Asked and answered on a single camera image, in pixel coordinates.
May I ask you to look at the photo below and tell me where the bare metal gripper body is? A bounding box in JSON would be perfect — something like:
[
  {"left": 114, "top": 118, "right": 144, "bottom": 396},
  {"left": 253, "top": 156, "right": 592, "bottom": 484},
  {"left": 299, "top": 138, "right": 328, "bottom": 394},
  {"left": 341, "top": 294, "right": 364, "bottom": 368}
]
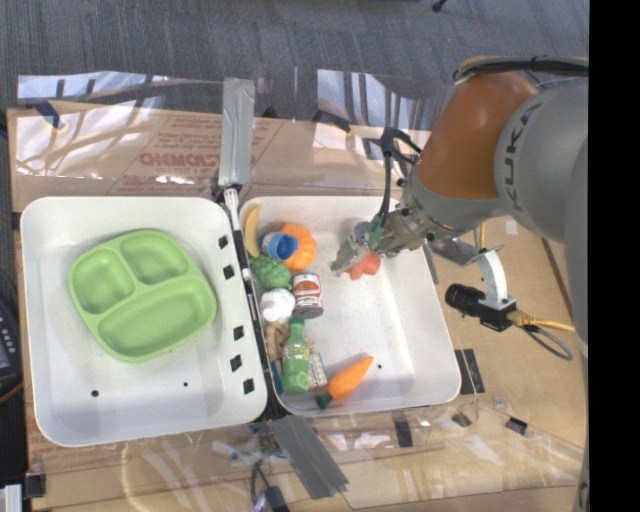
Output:
[{"left": 352, "top": 201, "right": 431, "bottom": 258}]

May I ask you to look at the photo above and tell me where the red-orange toy food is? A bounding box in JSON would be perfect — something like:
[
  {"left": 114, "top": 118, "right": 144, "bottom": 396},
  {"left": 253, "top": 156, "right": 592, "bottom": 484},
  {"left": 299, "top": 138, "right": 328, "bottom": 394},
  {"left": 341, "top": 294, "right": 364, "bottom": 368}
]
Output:
[{"left": 348, "top": 251, "right": 383, "bottom": 282}]

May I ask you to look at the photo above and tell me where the orange pumpkin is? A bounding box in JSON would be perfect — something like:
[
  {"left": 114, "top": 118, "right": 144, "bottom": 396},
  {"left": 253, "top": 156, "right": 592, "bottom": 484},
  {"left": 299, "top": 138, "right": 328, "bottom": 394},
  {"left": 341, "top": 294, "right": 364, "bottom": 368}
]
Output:
[{"left": 276, "top": 223, "right": 318, "bottom": 274}]

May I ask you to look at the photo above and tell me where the red and white can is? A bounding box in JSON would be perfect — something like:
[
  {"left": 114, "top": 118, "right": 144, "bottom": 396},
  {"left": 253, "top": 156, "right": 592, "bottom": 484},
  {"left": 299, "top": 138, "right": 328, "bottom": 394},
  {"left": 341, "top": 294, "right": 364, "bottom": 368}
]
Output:
[{"left": 291, "top": 272, "right": 325, "bottom": 320}]

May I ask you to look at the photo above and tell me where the blue cup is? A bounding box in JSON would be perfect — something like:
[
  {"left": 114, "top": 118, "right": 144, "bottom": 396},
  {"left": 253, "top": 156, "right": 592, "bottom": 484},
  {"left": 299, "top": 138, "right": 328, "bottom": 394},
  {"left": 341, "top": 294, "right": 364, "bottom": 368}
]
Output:
[{"left": 257, "top": 231, "right": 300, "bottom": 262}]

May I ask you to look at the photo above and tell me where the green broccoli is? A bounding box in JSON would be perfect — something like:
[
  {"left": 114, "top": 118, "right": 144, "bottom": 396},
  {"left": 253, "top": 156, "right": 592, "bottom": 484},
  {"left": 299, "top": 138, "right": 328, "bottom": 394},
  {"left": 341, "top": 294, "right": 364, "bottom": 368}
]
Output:
[{"left": 249, "top": 253, "right": 293, "bottom": 292}]

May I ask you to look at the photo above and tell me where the white garlic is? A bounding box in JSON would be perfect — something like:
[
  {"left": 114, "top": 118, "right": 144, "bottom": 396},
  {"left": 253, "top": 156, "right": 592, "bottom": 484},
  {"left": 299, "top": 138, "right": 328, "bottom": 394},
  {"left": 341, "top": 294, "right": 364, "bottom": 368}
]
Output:
[{"left": 259, "top": 287, "right": 297, "bottom": 324}]

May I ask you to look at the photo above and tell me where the white plastic tray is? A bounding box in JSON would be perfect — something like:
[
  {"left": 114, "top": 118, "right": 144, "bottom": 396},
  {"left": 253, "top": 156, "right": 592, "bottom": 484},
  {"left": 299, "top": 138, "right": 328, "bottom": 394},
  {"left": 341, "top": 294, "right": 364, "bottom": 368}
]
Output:
[
  {"left": 238, "top": 194, "right": 463, "bottom": 419},
  {"left": 19, "top": 195, "right": 270, "bottom": 448}
]

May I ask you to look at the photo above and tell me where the brown cardboard board, red print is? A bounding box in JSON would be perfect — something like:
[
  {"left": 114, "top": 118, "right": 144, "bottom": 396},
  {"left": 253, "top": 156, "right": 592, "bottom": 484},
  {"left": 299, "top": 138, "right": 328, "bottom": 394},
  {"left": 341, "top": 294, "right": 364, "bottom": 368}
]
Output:
[{"left": 6, "top": 98, "right": 589, "bottom": 512}]

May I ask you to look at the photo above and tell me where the yellow banana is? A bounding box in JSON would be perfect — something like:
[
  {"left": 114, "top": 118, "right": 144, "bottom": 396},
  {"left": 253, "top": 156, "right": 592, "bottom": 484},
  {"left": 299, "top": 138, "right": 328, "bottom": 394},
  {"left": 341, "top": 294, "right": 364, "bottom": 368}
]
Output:
[{"left": 244, "top": 204, "right": 263, "bottom": 259}]

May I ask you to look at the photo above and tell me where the beige ginger root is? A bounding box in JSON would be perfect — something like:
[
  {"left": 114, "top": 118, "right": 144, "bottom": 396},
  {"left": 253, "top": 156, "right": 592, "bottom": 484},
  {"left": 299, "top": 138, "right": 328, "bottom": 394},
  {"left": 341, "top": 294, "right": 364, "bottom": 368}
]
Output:
[{"left": 264, "top": 321, "right": 287, "bottom": 362}]

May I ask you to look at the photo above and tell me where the small printed carton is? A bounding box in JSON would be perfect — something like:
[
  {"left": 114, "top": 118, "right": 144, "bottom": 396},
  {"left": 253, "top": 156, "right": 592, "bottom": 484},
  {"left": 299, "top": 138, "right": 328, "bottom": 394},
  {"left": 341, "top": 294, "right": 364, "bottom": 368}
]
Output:
[{"left": 306, "top": 351, "right": 329, "bottom": 391}]

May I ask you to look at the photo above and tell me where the green bottle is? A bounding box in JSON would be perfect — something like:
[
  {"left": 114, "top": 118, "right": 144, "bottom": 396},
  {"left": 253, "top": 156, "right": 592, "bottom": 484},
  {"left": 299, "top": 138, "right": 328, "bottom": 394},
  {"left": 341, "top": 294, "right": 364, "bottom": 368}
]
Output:
[{"left": 280, "top": 315, "right": 312, "bottom": 396}]

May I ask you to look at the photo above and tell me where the orange carrot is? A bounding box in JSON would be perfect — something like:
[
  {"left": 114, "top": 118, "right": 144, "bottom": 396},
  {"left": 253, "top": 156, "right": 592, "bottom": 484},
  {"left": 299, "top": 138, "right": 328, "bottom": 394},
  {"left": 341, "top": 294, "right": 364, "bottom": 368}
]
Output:
[{"left": 314, "top": 355, "right": 375, "bottom": 410}]

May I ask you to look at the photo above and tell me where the green divided plate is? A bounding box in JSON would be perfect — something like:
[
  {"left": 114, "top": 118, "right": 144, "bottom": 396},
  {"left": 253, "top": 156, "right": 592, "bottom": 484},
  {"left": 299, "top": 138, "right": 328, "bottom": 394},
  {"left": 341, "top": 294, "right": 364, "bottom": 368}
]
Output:
[{"left": 67, "top": 228, "right": 219, "bottom": 364}]

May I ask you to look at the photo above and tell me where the black cylinder on white bracket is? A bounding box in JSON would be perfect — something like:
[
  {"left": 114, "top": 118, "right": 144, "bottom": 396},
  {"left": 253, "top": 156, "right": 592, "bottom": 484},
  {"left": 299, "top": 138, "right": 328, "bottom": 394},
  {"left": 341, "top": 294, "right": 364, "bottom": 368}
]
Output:
[{"left": 444, "top": 247, "right": 519, "bottom": 333}]

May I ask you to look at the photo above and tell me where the black block with thin wires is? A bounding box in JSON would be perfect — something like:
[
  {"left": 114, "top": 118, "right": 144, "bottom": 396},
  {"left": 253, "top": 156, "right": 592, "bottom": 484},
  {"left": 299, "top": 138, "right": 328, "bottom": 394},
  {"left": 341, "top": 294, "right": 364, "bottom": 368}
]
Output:
[{"left": 263, "top": 484, "right": 290, "bottom": 512}]

